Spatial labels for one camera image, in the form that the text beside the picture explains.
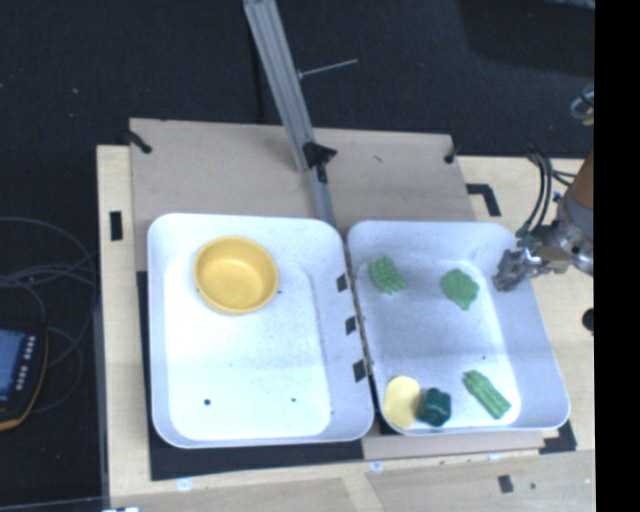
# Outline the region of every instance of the multimeter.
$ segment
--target multimeter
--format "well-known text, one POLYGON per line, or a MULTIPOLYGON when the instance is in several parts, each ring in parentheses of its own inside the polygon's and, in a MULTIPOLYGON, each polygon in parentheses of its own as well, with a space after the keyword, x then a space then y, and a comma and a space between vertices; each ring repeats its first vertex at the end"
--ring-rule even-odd
POLYGON ((0 316, 0 431, 17 427, 31 412, 48 352, 45 326, 0 316))

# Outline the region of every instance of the yellow bowl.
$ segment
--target yellow bowl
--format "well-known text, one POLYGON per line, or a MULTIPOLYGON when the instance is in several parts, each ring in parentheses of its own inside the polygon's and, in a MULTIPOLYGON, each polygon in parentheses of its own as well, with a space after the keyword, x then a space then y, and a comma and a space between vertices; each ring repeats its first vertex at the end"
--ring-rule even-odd
POLYGON ((209 306, 242 314, 265 306, 278 290, 278 267, 261 245, 228 236, 200 248, 194 265, 198 292, 209 306))

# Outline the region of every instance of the table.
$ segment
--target table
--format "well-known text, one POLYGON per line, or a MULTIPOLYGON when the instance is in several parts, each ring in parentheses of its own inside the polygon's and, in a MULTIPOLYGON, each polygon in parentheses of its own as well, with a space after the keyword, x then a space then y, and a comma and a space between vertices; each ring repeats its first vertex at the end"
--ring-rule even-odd
MULTIPOLYGON (((220 165, 207 156, 215 151, 228 168, 216 175, 224 177, 226 186, 218 188, 222 192, 211 202, 214 210, 274 215, 294 211, 299 216, 313 212, 302 185, 306 178, 292 170, 281 127, 132 120, 131 128, 154 148, 150 165, 155 180, 145 183, 145 174, 136 172, 143 165, 139 148, 97 148, 113 506, 209 510, 215 502, 216 510, 400 511, 429 503, 437 510, 519 510, 532 499, 548 509, 595 506, 593 337, 580 323, 582 314, 593 306, 593 280, 573 268, 563 275, 537 278, 533 284, 571 400, 569 435, 575 437, 575 450, 553 448, 563 446, 566 432, 558 431, 444 438, 417 451, 402 439, 389 448, 386 440, 372 435, 366 440, 369 451, 362 461, 151 480, 136 290, 136 272, 145 265, 141 233, 163 209, 183 210, 191 205, 203 211, 193 207, 198 204, 193 196, 180 193, 184 180, 163 190, 167 182, 161 176, 170 175, 176 166, 200 166, 198 172, 205 179, 220 165), (262 174, 255 174, 257 168, 262 174), (249 178, 242 178, 241 172, 249 178), (273 179, 283 182, 272 186, 271 195, 248 194, 251 200, 243 204, 232 203, 233 208, 227 204, 229 197, 242 195, 247 187, 260 188, 256 185, 260 176, 269 176, 267 182, 272 185, 273 179), (157 201, 150 200, 153 196, 164 198, 164 204, 158 207, 157 201), (174 202, 167 204, 167 197, 174 202), (551 453, 541 455, 545 447, 551 453)), ((524 158, 459 156, 449 174, 438 178, 438 172, 422 171, 442 165, 451 145, 448 136, 332 129, 319 129, 316 135, 321 144, 339 151, 328 172, 341 233, 361 215, 475 218, 515 231, 535 202, 537 172, 524 158), (366 162, 363 155, 369 155, 366 162), (341 173, 342 166, 352 172, 341 173), (469 196, 467 190, 493 193, 502 215, 488 211, 484 195, 469 196)), ((581 164, 577 160, 553 163, 559 170, 572 172, 581 164)), ((208 192, 205 200, 210 199, 211 189, 208 192)))

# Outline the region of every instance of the tray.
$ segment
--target tray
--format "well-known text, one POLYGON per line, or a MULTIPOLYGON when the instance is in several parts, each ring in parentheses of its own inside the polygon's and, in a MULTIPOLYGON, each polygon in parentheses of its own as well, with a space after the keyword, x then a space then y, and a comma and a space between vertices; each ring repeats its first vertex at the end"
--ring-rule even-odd
POLYGON ((180 448, 348 441, 373 422, 343 242, 313 219, 172 213, 148 232, 154 426, 180 448), (276 261, 278 292, 240 316, 193 282, 206 242, 250 238, 276 261))
POLYGON ((489 222, 364 221, 349 231, 354 288, 380 401, 398 375, 452 399, 451 418, 442 427, 415 421, 394 427, 398 432, 552 429, 566 421, 569 401, 531 283, 498 292, 491 280, 504 250, 515 247, 509 231, 489 222), (368 272, 369 263, 384 256, 406 282, 391 295, 368 272), (455 268, 479 285, 468 310, 439 285, 455 268), (494 420, 465 389, 463 373, 473 369, 511 402, 501 419, 494 420))

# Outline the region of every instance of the dark background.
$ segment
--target dark background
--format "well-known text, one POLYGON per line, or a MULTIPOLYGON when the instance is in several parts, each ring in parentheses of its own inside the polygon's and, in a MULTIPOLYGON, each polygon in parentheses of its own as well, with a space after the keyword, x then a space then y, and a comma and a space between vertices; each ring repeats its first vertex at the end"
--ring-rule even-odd
MULTIPOLYGON (((592 9, 543 0, 278 5, 300 70, 358 59, 302 81, 316 127, 448 133, 469 155, 523 155, 535 142, 549 156, 583 158, 593 143, 593 127, 569 111, 594 80, 592 9)), ((95 149, 124 143, 130 118, 280 122, 268 89, 259 117, 249 41, 241 0, 0 3, 0 218, 65 230, 99 268, 95 149)), ((0 244, 0 275, 82 258, 60 232, 21 222, 0 222, 0 244)), ((0 305, 28 307, 27 296, 6 292, 0 305)), ((73 393, 0 433, 0 506, 102 492, 99 330, 83 332, 99 290, 57 279, 38 292, 51 323, 81 343, 48 372, 36 405, 73 393)), ((52 338, 60 353, 68 343, 52 338)))

